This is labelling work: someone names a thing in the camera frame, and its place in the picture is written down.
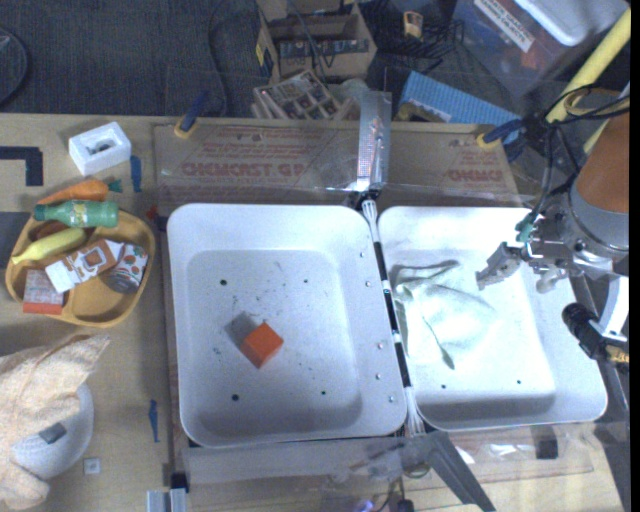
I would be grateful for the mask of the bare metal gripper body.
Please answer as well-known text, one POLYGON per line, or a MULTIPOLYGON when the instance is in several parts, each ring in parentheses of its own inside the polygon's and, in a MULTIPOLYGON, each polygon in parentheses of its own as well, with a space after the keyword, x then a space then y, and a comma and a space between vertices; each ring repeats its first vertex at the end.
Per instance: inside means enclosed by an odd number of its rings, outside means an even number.
POLYGON ((518 223, 518 241, 524 244, 522 259, 536 273, 551 269, 593 279, 617 275, 615 267, 628 250, 591 233, 569 213, 525 216, 518 223))

